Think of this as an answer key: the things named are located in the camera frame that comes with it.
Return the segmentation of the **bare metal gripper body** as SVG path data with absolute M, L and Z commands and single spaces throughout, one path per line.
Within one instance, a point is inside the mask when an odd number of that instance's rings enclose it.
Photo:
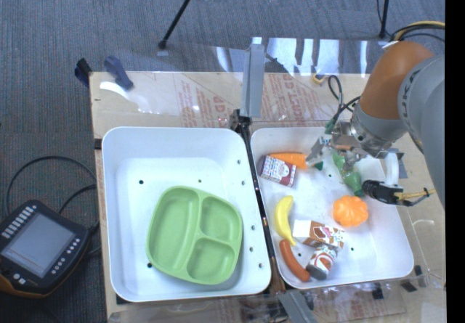
M 358 124 L 350 121 L 338 121 L 331 132 L 330 146 L 354 156 L 384 158 L 392 142 L 374 136 L 364 128 L 357 130 L 357 127 Z

